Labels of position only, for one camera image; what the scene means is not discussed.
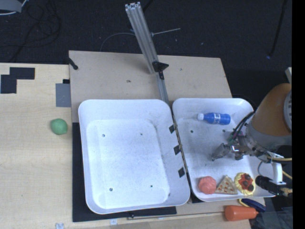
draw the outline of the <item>black bracket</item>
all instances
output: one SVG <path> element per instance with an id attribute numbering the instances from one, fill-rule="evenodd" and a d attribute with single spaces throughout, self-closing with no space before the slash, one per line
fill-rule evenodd
<path id="1" fill-rule="evenodd" d="M 163 70 L 165 70 L 169 65 L 166 63 L 155 61 L 152 63 L 152 66 L 154 71 L 159 73 L 160 79 L 164 80 Z"/>

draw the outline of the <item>white cable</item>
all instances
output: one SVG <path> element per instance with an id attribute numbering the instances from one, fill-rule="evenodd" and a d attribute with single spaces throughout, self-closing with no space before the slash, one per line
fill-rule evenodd
<path id="1" fill-rule="evenodd" d="M 28 1 L 28 0 L 24 0 L 23 3 L 22 3 L 22 5 L 21 5 L 21 7 L 23 7 L 27 1 Z M 9 12 L 9 13 L 0 13 L 0 15 L 11 15 L 11 14 L 15 14 L 15 13 L 16 13 L 16 11 L 14 11 L 14 12 Z"/>

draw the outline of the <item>toy food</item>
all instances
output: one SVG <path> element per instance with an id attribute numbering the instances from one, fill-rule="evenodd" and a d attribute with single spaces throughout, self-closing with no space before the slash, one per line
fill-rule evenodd
<path id="1" fill-rule="evenodd" d="M 215 193 L 237 194 L 237 188 L 232 179 L 228 176 L 225 176 L 216 188 Z"/>
<path id="2" fill-rule="evenodd" d="M 213 194 L 216 190 L 216 180 L 210 176 L 203 177 L 198 183 L 198 188 L 205 194 Z"/>
<path id="3" fill-rule="evenodd" d="M 237 173 L 234 183 L 237 189 L 245 195 L 251 195 L 255 190 L 255 182 L 248 173 Z"/>

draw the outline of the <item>white bottle cap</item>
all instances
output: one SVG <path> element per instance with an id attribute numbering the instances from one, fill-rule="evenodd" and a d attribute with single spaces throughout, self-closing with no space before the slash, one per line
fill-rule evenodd
<path id="1" fill-rule="evenodd" d="M 203 116 L 204 116 L 204 114 L 198 114 L 197 119 L 198 120 L 203 120 Z"/>

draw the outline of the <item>orange bottle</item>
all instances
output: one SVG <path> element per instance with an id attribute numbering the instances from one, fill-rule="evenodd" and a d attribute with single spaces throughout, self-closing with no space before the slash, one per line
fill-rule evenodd
<path id="1" fill-rule="evenodd" d="M 229 221 L 254 219 L 258 212 L 253 207 L 228 205 L 224 209 L 224 215 Z"/>

